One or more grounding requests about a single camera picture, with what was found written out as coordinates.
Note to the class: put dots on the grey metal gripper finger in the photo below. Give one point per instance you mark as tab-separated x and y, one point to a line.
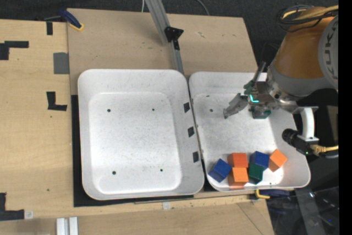
234	106
260	114

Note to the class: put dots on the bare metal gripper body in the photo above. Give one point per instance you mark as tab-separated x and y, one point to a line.
265	97

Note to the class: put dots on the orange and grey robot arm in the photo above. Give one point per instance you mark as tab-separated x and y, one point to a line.
299	57

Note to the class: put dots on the white plastic tray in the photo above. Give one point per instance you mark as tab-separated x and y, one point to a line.
236	135
134	140

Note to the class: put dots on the blue cube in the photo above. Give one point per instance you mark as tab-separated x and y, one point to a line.
259	159
220	170

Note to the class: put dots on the orange cube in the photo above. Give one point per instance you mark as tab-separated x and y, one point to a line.
238	159
238	176
277	160

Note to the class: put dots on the green cube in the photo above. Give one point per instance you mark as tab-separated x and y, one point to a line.
255	172

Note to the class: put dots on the pale wood board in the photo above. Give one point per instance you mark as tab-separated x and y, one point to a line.
123	41

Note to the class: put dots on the black cylinder on white bracket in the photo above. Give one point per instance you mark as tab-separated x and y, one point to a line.
307	121

